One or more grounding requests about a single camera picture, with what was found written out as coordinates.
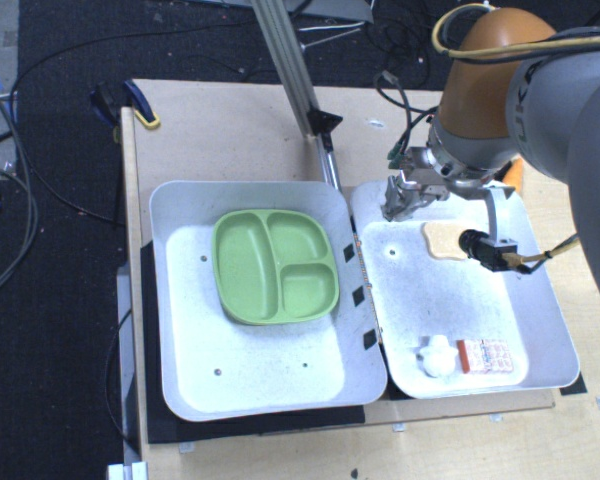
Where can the red and white packet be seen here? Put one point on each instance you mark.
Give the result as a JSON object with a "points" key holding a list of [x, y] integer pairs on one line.
{"points": [[487, 356]]}

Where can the white lumpy toy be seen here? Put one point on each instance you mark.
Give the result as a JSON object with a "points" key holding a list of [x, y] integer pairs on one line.
{"points": [[436, 357]]}

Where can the white plastic tray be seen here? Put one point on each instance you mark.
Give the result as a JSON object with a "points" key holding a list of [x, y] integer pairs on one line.
{"points": [[430, 298], [260, 368]]}

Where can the tan bread slice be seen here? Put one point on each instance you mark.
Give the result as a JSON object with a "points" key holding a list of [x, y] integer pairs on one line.
{"points": [[442, 240]]}

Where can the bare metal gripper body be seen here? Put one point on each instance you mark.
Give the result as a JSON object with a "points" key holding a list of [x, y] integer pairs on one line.
{"points": [[432, 175]]}

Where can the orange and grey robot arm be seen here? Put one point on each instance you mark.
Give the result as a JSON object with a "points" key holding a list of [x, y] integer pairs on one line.
{"points": [[545, 113]]}

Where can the green divided plate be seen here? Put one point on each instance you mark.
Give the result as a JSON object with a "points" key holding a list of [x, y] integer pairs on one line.
{"points": [[255, 268]]}

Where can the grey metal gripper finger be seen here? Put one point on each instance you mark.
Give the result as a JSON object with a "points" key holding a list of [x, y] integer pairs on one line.
{"points": [[410, 204], [391, 198]]}

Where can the black cylinder on white bracket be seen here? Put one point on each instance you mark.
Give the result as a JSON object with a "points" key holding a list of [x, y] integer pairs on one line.
{"points": [[485, 250]]}

